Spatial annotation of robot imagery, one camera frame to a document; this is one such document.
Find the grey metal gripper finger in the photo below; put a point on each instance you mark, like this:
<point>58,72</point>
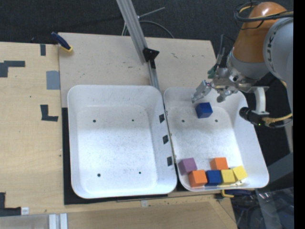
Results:
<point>202,89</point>
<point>224,95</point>

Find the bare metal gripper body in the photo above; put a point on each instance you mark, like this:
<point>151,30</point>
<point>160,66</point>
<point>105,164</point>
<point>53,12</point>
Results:
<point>230,79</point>

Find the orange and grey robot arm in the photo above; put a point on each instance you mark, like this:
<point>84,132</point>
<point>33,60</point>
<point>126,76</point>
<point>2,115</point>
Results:
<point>252,39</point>

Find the blue cube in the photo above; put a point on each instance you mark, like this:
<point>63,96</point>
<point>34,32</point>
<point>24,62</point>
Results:
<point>213,177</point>
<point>204,110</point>

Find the white plastic tray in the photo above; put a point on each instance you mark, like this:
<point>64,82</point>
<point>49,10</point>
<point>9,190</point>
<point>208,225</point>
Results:
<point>205,142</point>
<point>114,147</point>

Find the thin black rod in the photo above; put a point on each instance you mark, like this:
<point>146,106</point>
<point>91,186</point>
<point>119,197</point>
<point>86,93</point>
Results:
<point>170,131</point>

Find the orange cube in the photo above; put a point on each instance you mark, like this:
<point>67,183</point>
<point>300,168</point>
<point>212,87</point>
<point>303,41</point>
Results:
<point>218,163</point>
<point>197,178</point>

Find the purple cube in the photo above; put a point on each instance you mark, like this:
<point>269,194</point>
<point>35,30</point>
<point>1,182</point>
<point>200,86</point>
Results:
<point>187,165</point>

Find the yellow cube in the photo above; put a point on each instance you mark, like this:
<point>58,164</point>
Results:
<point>240,172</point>
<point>227,176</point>

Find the pale wood board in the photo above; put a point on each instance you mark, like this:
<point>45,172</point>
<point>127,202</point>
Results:
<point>102,61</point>

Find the black cylinder on white bracket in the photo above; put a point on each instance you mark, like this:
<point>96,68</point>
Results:
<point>260,99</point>

